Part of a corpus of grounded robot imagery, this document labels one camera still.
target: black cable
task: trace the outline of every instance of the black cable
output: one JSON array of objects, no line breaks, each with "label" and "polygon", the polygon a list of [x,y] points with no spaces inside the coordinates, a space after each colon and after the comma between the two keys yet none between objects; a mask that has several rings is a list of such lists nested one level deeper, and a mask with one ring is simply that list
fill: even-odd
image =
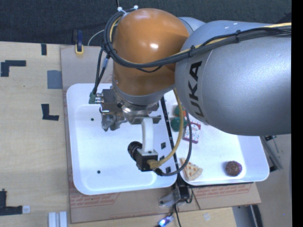
[{"label": "black cable", "polygon": [[191,190],[190,199],[189,199],[189,200],[186,200],[186,203],[191,203],[191,202],[192,202],[192,200],[193,200],[193,198],[194,198],[194,191],[193,191],[193,190]]},{"label": "black cable", "polygon": [[[95,80],[95,86],[94,86],[94,89],[93,89],[93,94],[95,95],[97,93],[97,89],[98,89],[98,86],[99,86],[99,72],[100,72],[100,65],[101,65],[101,57],[102,57],[102,53],[103,53],[103,49],[101,48],[100,49],[100,52],[99,52],[99,57],[98,57],[98,63],[97,63],[97,73],[96,73],[96,80]],[[104,73],[104,70],[105,68],[102,68],[102,71],[101,71],[101,76],[103,75]]]},{"label": "black cable", "polygon": [[148,68],[148,67],[161,67],[164,65],[173,64],[173,63],[176,63],[183,59],[192,57],[194,55],[202,54],[207,51],[213,50],[217,47],[227,45],[227,44],[232,44],[232,43],[238,43],[239,41],[244,41],[244,40],[248,40],[248,39],[254,39],[254,38],[259,38],[259,37],[264,37],[264,36],[281,35],[281,34],[291,35],[291,26],[281,26],[279,28],[277,28],[277,27],[254,28],[254,29],[250,29],[250,30],[246,30],[246,31],[236,32],[236,33],[229,34],[229,35],[222,35],[222,36],[214,37],[214,38],[210,39],[210,41],[212,41],[216,38],[219,38],[219,37],[220,38],[224,37],[224,39],[221,41],[218,41],[216,43],[203,45],[198,48],[194,48],[194,49],[191,49],[186,52],[181,52],[181,53],[169,56],[167,58],[163,58],[158,61],[137,64],[137,63],[132,63],[132,62],[126,61],[123,58],[121,58],[116,53],[115,49],[113,48],[113,46],[111,44],[111,38],[110,38],[111,34],[110,33],[111,33],[112,25],[114,25],[120,18],[122,18],[123,15],[124,15],[124,12],[120,11],[120,12],[114,14],[107,22],[106,27],[104,29],[104,31],[105,31],[104,32],[104,42],[105,42],[104,49],[110,55],[110,57],[112,57],[112,59],[114,61],[116,61],[118,64],[125,66],[125,67],[137,68],[137,69]]},{"label": "black cable", "polygon": [[171,209],[170,209],[170,214],[169,214],[169,216],[172,216],[172,215],[174,214],[174,210],[175,210],[175,208],[174,208],[174,206],[172,206]]},{"label": "black cable", "polygon": [[177,203],[175,203],[174,207],[175,207],[175,212],[176,212],[178,224],[179,224],[180,227],[182,227],[181,224],[180,224],[180,219],[179,219],[179,215],[178,215],[178,211],[177,211]]},{"label": "black cable", "polygon": [[155,72],[157,70],[159,70],[162,66],[158,66],[156,69],[154,70],[144,70],[142,68],[136,68],[137,70],[143,71],[143,72],[147,72],[147,73],[151,73],[151,72]]},{"label": "black cable", "polygon": [[160,175],[160,176],[172,176],[172,175],[175,175],[175,174],[178,174],[180,173],[185,167],[186,165],[188,164],[189,162],[189,159],[190,159],[190,156],[191,156],[191,150],[192,150],[192,136],[193,136],[193,133],[192,133],[192,128],[191,128],[191,123],[190,123],[190,118],[189,118],[189,114],[188,112],[186,111],[186,120],[188,122],[188,128],[189,128],[189,147],[188,147],[188,154],[187,154],[187,157],[186,157],[186,160],[184,162],[184,164],[179,168],[177,169],[176,171],[174,172],[170,172],[170,173],[164,173],[162,172],[162,170],[160,168],[156,168],[154,170],[154,172],[157,174],[157,175]]}]

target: wooden table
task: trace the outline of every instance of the wooden table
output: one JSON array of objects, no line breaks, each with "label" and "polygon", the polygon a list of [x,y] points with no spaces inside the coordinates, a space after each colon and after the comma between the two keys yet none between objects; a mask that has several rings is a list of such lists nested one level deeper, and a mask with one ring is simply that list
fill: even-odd
[{"label": "wooden table", "polygon": [[[47,71],[61,70],[60,45],[48,44],[45,56],[41,44],[0,42],[0,62],[6,60],[27,64],[0,77],[0,189],[7,191],[7,206],[28,205],[30,213],[0,216],[0,226],[46,227],[48,213],[59,211],[68,213],[68,226],[156,226],[163,216],[70,224],[62,89],[47,87]],[[41,104],[59,120],[43,120]],[[232,208],[181,212],[179,218],[182,227],[236,226]],[[168,226],[178,227],[176,218]]]}]

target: white plastic tray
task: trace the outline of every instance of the white plastic tray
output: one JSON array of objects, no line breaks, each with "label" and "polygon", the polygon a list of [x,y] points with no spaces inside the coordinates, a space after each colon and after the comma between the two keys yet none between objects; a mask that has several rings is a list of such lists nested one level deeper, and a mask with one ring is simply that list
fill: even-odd
[{"label": "white plastic tray", "polygon": [[[154,172],[141,172],[128,154],[127,147],[132,141],[142,142],[141,125],[126,122],[115,131],[105,132],[101,128],[100,105],[90,105],[89,94],[93,84],[75,84],[67,91],[68,121],[71,144],[73,181],[83,194],[104,194],[151,188],[168,187],[175,183],[176,175],[157,176]],[[109,88],[110,84],[100,84],[98,92]],[[166,123],[161,105],[152,116],[162,119],[154,127],[154,149],[159,157],[171,151]],[[173,158],[163,164],[176,170]]]},{"label": "white plastic tray", "polygon": [[[177,106],[175,96],[173,92],[168,92],[164,98],[169,118],[172,119],[174,108]],[[199,122],[191,115],[190,119]],[[200,186],[258,182],[268,177],[269,167],[258,136],[232,135],[202,122],[200,124],[198,143],[192,144],[190,162],[202,168],[203,172],[197,179],[189,182],[182,171],[181,176],[185,182]],[[178,132],[172,130],[172,136],[176,142]],[[178,160],[187,157],[188,146],[188,141],[181,140],[176,152]],[[236,177],[228,176],[224,170],[225,164],[233,160],[239,162],[243,167],[242,172]]]}]

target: dark carpet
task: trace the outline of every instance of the dark carpet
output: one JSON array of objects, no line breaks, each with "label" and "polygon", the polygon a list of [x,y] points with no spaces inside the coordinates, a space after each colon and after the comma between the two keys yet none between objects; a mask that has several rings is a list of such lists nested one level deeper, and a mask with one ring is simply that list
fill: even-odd
[{"label": "dark carpet", "polygon": [[[204,22],[291,21],[292,0],[0,0],[0,41],[72,44],[75,30],[83,43],[102,30],[117,5],[166,10]],[[99,44],[96,36],[91,45]]]}]

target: gray floor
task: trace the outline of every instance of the gray floor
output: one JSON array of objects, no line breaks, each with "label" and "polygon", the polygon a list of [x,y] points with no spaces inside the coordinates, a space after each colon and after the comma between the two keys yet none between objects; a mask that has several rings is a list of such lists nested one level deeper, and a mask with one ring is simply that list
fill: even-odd
[{"label": "gray floor", "polygon": [[269,177],[257,183],[261,204],[234,207],[237,227],[292,227],[291,135],[266,141]]}]

